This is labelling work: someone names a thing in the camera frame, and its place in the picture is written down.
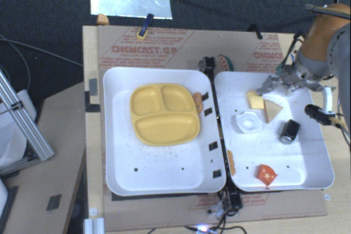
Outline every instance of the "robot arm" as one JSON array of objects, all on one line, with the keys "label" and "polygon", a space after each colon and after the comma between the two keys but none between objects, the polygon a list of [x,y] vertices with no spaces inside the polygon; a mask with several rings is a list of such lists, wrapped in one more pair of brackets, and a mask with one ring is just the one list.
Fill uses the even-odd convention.
[{"label": "robot arm", "polygon": [[350,7],[335,3],[326,9],[342,13],[348,19],[319,14],[297,52],[295,62],[278,68],[276,76],[269,76],[257,89],[257,94],[270,92],[279,84],[290,92],[304,87],[324,92],[325,87],[319,82],[335,76],[339,79],[339,99],[350,130]]}]

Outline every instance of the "small food piece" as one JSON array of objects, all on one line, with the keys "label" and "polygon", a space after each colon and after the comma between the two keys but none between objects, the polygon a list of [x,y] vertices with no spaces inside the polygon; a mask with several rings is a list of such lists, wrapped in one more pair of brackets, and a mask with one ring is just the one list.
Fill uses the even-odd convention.
[{"label": "small food piece", "polygon": [[272,183],[272,181],[276,178],[276,176],[277,174],[270,166],[262,165],[262,164],[259,165],[256,178],[263,181],[263,183],[266,184],[267,186]]},{"label": "small food piece", "polygon": [[104,14],[99,14],[97,18],[97,24],[108,26],[110,24],[109,18]]},{"label": "small food piece", "polygon": [[256,91],[250,91],[246,94],[251,109],[264,109],[263,98],[257,95]]},{"label": "small food piece", "polygon": [[197,113],[200,114],[203,110],[202,95],[199,92],[196,92],[193,95],[193,99],[195,102]]},{"label": "small food piece", "polygon": [[283,108],[270,100],[264,100],[265,119],[267,123],[272,121]]},{"label": "small food piece", "polygon": [[234,71],[233,63],[230,61],[230,59],[227,56],[219,55],[218,58],[219,58],[220,64],[222,65],[222,69],[224,71]]},{"label": "small food piece", "polygon": [[233,153],[230,150],[227,150],[227,155],[228,155],[228,162],[230,167],[230,174],[231,176],[233,176],[236,173]]}]

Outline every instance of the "yellow divided plate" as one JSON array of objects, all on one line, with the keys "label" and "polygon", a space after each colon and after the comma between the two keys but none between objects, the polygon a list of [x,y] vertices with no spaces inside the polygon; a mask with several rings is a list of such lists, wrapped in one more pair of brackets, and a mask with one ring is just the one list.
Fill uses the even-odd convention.
[{"label": "yellow divided plate", "polygon": [[178,84],[149,84],[134,90],[130,99],[133,128],[138,138],[155,146],[194,139],[200,119],[193,97]]}]

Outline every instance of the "cardboard sheet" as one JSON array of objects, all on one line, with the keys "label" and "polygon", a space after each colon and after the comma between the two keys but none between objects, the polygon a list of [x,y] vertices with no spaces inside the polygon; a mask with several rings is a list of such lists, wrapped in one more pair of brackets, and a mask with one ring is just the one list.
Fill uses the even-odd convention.
[{"label": "cardboard sheet", "polygon": [[[236,71],[274,72],[283,53],[280,35],[230,31],[195,31],[150,28],[144,41],[136,38],[138,27],[101,26],[99,37],[100,77],[114,66],[197,69],[204,56],[216,58],[216,72],[221,71],[218,56],[231,60]],[[100,82],[101,124],[104,124],[103,89]],[[104,217],[107,232],[216,224],[207,210],[218,203],[216,193],[150,198],[118,197],[111,193],[105,179],[105,136],[102,132]],[[244,207],[228,222],[298,218],[326,215],[320,190],[297,190],[242,195]]]}]

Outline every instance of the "cheese slice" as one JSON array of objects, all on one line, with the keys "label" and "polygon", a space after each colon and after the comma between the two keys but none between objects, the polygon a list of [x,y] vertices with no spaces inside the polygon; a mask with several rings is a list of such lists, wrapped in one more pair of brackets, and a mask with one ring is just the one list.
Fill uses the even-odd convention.
[{"label": "cheese slice", "polygon": [[251,109],[264,109],[263,98],[257,95],[256,91],[250,91],[246,94]]},{"label": "cheese slice", "polygon": [[264,100],[265,119],[267,123],[272,121],[283,108],[270,100]]}]

